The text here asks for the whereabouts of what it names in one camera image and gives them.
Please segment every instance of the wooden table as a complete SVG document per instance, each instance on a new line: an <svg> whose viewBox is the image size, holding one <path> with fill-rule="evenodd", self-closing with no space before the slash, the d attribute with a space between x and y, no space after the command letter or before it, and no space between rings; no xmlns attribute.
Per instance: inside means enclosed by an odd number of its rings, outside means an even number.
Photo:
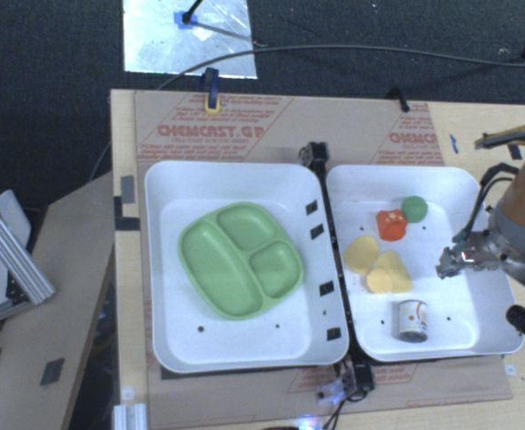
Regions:
<svg viewBox="0 0 525 430"><path fill-rule="evenodd" d="M525 124L525 106L476 105L455 103L429 103L435 134L443 154L444 165L456 166L470 172L476 179L487 168L501 161L519 166L522 161L512 161L507 148L474 150L473 142L482 133L494 133ZM134 91L114 90L111 95L113 127L114 196L121 195L122 177L134 176L137 184L135 148ZM458 152L452 146L452 137ZM525 149L521 150L525 159ZM503 193L496 187L488 197L495 204ZM123 205L124 217L139 217L137 190L132 202ZM119 377L122 404L145 403L148 399L145 363L145 333L142 301L142 248L138 231L116 232L116 286L119 333ZM525 288L512 281L512 288L519 304L525 306ZM339 428L361 429L513 429L525 428L525 345L516 354L505 359L513 366L515 374L509 380L512 400L489 401L464 405L431 408L406 408L393 411L365 412L342 415ZM256 422L249 424L211 426L235 430L260 430L269 426L288 426L296 420Z"/></svg>

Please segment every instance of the silver can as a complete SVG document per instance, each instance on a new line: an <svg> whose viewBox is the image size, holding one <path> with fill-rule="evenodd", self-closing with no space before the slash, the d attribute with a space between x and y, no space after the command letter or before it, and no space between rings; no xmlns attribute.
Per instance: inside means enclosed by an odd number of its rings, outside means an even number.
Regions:
<svg viewBox="0 0 525 430"><path fill-rule="evenodd" d="M398 338L406 342L427 340L427 305L423 301L409 299L398 307Z"/></svg>

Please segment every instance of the yellow object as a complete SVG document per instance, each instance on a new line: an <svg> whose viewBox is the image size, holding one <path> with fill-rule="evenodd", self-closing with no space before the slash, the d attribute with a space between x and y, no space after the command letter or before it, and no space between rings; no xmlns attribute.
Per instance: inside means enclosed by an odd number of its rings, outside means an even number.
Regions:
<svg viewBox="0 0 525 430"><path fill-rule="evenodd" d="M217 115L220 112L220 97L217 97L217 105L215 108L209 108L209 94L205 96L205 111L207 115Z"/></svg>
<svg viewBox="0 0 525 430"><path fill-rule="evenodd" d="M406 266L404 266L398 254L393 250L388 250L381 254L376 260L374 268L382 269L388 273L394 285L392 290L394 293L405 293L413 289L412 279Z"/></svg>
<svg viewBox="0 0 525 430"><path fill-rule="evenodd" d="M366 234L350 242L342 259L355 273L365 276L374 266L379 251L380 246L376 238Z"/></svg>
<svg viewBox="0 0 525 430"><path fill-rule="evenodd" d="M372 269L368 273L366 285L373 293L388 293L394 289L392 277L382 268Z"/></svg>

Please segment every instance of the yellow clip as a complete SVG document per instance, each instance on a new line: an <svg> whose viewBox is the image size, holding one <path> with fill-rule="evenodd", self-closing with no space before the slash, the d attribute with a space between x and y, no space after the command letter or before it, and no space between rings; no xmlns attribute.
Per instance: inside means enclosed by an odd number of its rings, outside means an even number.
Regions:
<svg viewBox="0 0 525 430"><path fill-rule="evenodd" d="M207 115L217 115L220 112L220 97L217 97L215 108L209 108L209 94L205 96L205 111Z"/></svg>

